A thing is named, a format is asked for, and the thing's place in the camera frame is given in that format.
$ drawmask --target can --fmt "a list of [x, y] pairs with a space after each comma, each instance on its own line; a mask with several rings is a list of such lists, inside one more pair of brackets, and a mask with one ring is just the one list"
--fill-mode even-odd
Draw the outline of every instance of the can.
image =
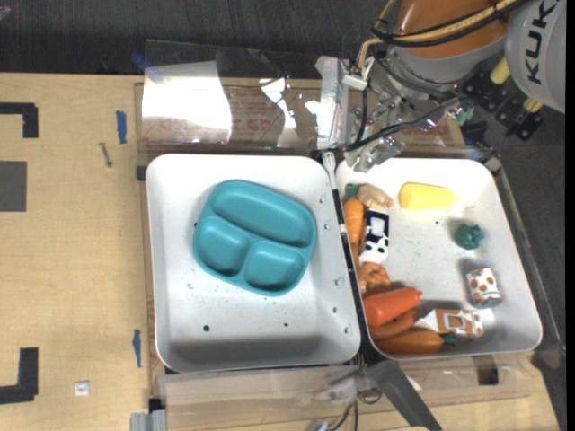
[[503, 302], [491, 268], [474, 269], [466, 276], [473, 305], [477, 308], [493, 308]]

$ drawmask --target wooden table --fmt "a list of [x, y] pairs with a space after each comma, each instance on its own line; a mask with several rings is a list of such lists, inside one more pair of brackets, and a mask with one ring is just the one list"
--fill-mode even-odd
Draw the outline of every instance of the wooden table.
[[[0, 74], [0, 102], [33, 102], [40, 114], [38, 138], [22, 138], [22, 116], [0, 115], [0, 161], [27, 162], [28, 172], [26, 211], [0, 212], [0, 385], [17, 383], [21, 347], [40, 353], [39, 393], [34, 401], [0, 405], [2, 429], [128, 429], [130, 415], [147, 410], [151, 369], [134, 94], [142, 81]], [[125, 144], [117, 111], [127, 116]], [[445, 429], [558, 429], [539, 371], [525, 357], [521, 363], [528, 396], [432, 407], [438, 422]], [[89, 394], [75, 395], [81, 381], [89, 382]], [[360, 417], [361, 430], [402, 427], [394, 411]]]

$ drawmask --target black floor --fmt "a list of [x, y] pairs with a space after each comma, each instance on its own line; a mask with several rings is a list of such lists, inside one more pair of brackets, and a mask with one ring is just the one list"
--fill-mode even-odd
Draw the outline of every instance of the black floor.
[[[0, 0], [0, 72], [139, 74], [146, 40], [355, 57], [386, 0]], [[545, 110], [530, 140], [496, 138], [562, 344], [565, 324], [565, 116]], [[566, 349], [544, 369], [567, 428]]]

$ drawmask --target teal divided plate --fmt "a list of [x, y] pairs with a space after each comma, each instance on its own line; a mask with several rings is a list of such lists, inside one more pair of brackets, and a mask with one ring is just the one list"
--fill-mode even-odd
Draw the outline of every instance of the teal divided plate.
[[283, 295], [305, 273], [314, 216], [295, 200], [247, 180], [216, 186], [196, 224], [193, 253], [210, 275], [263, 295]]

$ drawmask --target gray square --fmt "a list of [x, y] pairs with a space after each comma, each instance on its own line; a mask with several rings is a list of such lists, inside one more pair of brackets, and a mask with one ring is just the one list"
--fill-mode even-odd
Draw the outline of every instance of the gray square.
[[0, 212], [25, 212], [28, 164], [0, 161]]

